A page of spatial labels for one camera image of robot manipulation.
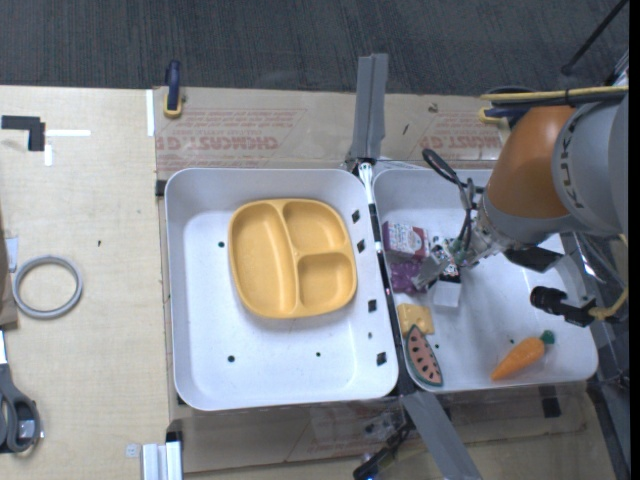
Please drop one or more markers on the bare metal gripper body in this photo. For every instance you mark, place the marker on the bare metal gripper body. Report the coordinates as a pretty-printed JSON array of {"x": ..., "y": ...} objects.
[{"x": 475, "y": 245}]

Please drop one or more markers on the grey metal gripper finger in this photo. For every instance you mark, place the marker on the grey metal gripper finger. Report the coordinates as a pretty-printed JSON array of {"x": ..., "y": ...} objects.
[{"x": 429, "y": 272}]

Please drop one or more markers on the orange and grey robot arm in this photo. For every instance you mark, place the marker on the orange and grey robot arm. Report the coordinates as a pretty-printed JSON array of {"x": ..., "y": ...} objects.
[{"x": 550, "y": 168}]

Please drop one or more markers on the black and white packet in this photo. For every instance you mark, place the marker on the black and white packet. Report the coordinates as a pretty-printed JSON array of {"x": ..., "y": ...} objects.
[{"x": 440, "y": 254}]

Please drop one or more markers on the purple grapes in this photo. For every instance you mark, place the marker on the purple grapes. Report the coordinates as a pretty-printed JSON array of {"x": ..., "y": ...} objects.
[{"x": 404, "y": 275}]

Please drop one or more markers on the white cube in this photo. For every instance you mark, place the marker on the white cube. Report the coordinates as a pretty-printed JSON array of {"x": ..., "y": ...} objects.
[{"x": 446, "y": 295}]

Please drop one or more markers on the pink and white carton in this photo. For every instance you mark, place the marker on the pink and white carton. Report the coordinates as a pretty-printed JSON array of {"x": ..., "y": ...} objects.
[{"x": 406, "y": 238}]

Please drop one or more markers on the yellow cheese wedge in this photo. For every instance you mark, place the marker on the yellow cheese wedge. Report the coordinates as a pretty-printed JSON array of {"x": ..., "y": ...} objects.
[{"x": 415, "y": 315}]

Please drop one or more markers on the white plastic tray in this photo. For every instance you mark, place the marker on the white plastic tray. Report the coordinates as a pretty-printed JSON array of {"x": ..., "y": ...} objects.
[
  {"x": 495, "y": 313},
  {"x": 280, "y": 358}
]

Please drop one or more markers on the watermelon slice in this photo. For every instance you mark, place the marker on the watermelon slice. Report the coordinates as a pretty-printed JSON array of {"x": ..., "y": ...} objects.
[{"x": 424, "y": 358}]

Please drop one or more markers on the orange carrot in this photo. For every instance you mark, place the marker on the orange carrot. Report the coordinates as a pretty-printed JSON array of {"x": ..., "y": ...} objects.
[{"x": 520, "y": 358}]

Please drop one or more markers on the yellow divided plate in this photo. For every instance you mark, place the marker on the yellow divided plate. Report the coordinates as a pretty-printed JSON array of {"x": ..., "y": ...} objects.
[{"x": 280, "y": 258}]

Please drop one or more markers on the brown cardboard board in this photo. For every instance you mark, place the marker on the brown cardboard board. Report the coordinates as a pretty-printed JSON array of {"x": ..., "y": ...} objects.
[{"x": 280, "y": 128}]

